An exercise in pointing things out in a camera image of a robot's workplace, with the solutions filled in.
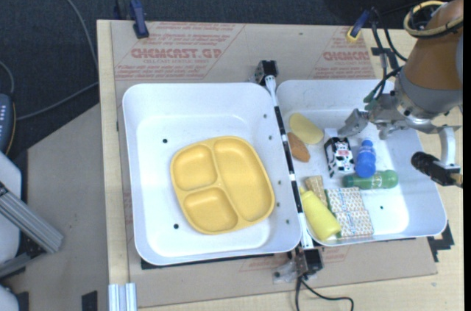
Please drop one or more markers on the orange patterned cracker packet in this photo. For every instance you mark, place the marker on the orange patterned cracker packet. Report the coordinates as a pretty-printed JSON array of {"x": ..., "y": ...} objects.
[{"x": 351, "y": 210}]

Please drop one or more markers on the yellow mustard bottle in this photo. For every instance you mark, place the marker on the yellow mustard bottle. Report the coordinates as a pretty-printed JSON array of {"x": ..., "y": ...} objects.
[{"x": 320, "y": 215}]

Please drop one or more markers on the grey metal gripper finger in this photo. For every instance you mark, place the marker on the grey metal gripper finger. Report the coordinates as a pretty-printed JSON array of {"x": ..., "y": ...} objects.
[
  {"x": 355, "y": 123},
  {"x": 389, "y": 129}
]

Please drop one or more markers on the thin black and white rod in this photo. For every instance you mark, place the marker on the thin black and white rod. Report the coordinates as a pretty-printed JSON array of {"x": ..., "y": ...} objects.
[{"x": 283, "y": 135}]

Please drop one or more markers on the yellow divided plate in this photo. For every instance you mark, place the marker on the yellow divided plate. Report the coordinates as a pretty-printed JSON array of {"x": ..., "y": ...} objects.
[{"x": 239, "y": 177}]

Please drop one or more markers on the white plastic tray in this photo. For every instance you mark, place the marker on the white plastic tray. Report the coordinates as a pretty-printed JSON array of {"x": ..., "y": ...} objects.
[
  {"x": 158, "y": 118},
  {"x": 401, "y": 199}
]

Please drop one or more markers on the green bottle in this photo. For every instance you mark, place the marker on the green bottle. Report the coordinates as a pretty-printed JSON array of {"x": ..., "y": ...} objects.
[{"x": 371, "y": 180}]

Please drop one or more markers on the blue bottle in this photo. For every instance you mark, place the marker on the blue bottle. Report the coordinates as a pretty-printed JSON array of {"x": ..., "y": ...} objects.
[{"x": 365, "y": 160}]

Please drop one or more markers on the orange bread piece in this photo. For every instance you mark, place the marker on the orange bread piece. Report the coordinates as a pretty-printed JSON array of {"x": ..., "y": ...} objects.
[{"x": 299, "y": 149}]

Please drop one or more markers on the brown cardboard board red print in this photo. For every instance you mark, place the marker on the brown cardboard board red print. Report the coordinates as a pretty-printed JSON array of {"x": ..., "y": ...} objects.
[{"x": 191, "y": 52}]

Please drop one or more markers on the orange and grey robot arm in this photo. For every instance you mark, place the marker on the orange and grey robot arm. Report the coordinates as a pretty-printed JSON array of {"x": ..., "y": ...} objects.
[{"x": 434, "y": 59}]

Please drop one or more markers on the black cylinder on white bracket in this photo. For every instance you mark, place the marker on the black cylinder on white bracket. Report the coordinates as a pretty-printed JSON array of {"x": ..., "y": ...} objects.
[{"x": 427, "y": 163}]

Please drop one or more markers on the tan waffle biscuit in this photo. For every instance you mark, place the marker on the tan waffle biscuit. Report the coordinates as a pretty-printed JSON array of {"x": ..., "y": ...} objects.
[{"x": 316, "y": 186}]

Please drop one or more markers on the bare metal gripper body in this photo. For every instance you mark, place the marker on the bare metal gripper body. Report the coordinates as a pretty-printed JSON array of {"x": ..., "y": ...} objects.
[{"x": 390, "y": 109}]

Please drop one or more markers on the cow print milk carton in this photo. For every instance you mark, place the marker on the cow print milk carton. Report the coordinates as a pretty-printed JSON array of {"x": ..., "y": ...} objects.
[{"x": 340, "y": 157}]

